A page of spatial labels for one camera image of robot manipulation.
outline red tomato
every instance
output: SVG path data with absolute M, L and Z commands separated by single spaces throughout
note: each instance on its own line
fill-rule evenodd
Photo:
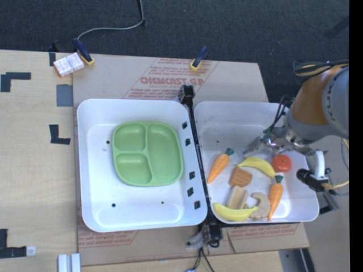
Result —
M 291 169 L 291 160 L 286 155 L 278 154 L 272 159 L 272 167 L 276 172 L 287 172 Z

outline toy banana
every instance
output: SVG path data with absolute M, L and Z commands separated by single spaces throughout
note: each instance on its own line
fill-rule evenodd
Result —
M 264 172 L 267 176 L 271 178 L 275 177 L 275 170 L 273 169 L 272 165 L 259 157 L 247 157 L 244 161 L 242 161 L 242 163 L 237 164 L 237 166 L 255 167 Z
M 216 202 L 213 204 L 213 208 L 218 216 L 235 222 L 242 222 L 248 219 L 254 211 L 258 210 L 258 207 L 256 206 L 251 209 L 234 210 Z

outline black carpet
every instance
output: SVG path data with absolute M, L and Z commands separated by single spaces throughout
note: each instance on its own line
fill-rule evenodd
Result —
M 142 0 L 146 24 L 97 31 L 91 53 L 256 62 L 270 101 L 294 96 L 294 61 L 349 58 L 349 0 Z M 0 49 L 47 52 L 140 21 L 137 0 L 0 0 Z

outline orange carrot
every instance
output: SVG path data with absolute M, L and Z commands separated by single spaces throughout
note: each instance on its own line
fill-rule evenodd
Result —
M 282 197 L 282 193 L 284 191 L 284 188 L 281 185 L 282 179 L 284 177 L 281 175 L 276 175 L 275 179 L 276 179 L 276 183 L 273 184 L 270 188 L 270 195 L 269 195 L 269 200 L 270 200 L 270 212 L 267 215 L 267 219 L 271 220 L 271 217 L 273 215 L 273 213 L 275 212 L 278 204 L 280 203 L 281 197 Z
M 209 176 L 207 179 L 207 183 L 211 183 L 228 165 L 229 163 L 229 155 L 233 154 L 233 150 L 231 148 L 227 148 L 225 153 L 219 154 L 215 159 L 212 168 L 210 169 Z

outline green plate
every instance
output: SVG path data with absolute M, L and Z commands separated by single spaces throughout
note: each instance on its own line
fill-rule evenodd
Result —
M 168 185 L 183 174 L 179 137 L 164 123 L 140 121 L 117 126 L 112 152 L 117 175 L 129 185 Z

